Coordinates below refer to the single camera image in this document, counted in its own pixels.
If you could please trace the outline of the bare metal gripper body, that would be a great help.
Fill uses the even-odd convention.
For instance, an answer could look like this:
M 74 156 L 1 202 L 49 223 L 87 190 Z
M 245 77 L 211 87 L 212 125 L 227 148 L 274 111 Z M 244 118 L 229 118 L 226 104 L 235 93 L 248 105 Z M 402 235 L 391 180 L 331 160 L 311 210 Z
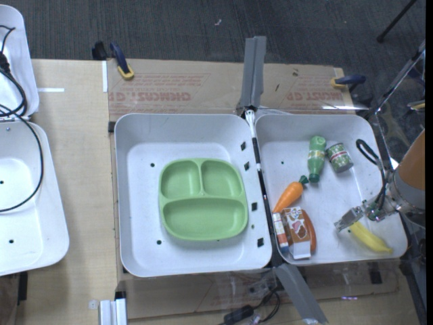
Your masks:
M 365 216 L 371 221 L 381 221 L 400 211 L 403 206 L 389 195 L 373 197 L 362 202 Z

